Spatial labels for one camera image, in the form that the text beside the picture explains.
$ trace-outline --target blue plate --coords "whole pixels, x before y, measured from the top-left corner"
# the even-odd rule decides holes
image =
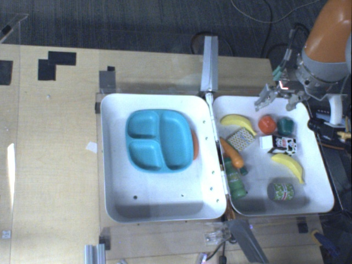
[[[192,133],[186,118],[168,109],[132,113],[126,123],[128,158],[143,171],[182,171],[193,160]]]

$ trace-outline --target tomato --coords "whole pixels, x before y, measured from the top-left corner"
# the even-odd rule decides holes
[[[275,131],[276,122],[270,115],[266,115],[259,120],[258,127],[264,134],[269,135]]]

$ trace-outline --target table top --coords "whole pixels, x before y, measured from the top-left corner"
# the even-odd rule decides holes
[[[56,65],[55,81],[39,81],[39,59],[48,60],[49,51],[75,52],[76,64]],[[98,142],[94,106],[99,71],[115,68],[118,91],[187,93],[199,84],[202,56],[1,45],[0,59],[14,62],[11,85],[0,86],[1,127],[11,127],[10,135],[0,137],[0,146],[7,153],[8,143],[15,143],[16,155],[13,211],[3,202],[9,194],[1,192],[1,213],[12,213],[1,217],[1,229],[12,235],[0,242],[0,262],[83,263],[84,246],[96,245],[104,229],[100,162],[96,151],[87,148]],[[238,95],[257,95],[271,78],[266,59],[219,57],[218,67],[219,85]],[[6,165],[2,155],[4,185]],[[170,224],[172,229],[161,231],[156,225],[106,222],[112,238],[125,236],[117,240],[122,242],[120,249],[107,251],[107,263],[122,258],[129,264],[195,263],[198,252],[215,248],[199,239],[204,223]],[[318,246],[309,234],[298,233],[295,218],[250,222],[270,261],[322,263]],[[307,223],[321,229],[317,216]],[[185,236],[187,249],[182,244]],[[176,238],[179,245],[167,247],[168,238]],[[229,262],[247,263],[238,244],[227,250]]]

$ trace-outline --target green bottle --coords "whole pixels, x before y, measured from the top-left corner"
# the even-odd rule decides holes
[[[232,166],[230,158],[226,157],[224,162],[227,182],[230,188],[231,199],[236,200],[241,197],[244,197],[247,192],[244,188],[243,182],[241,181],[240,174]]]

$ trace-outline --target white tape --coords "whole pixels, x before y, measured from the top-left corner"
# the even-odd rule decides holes
[[[94,142],[89,142],[88,145],[86,146],[86,150],[89,150],[93,153],[98,153],[98,145],[97,143]]]

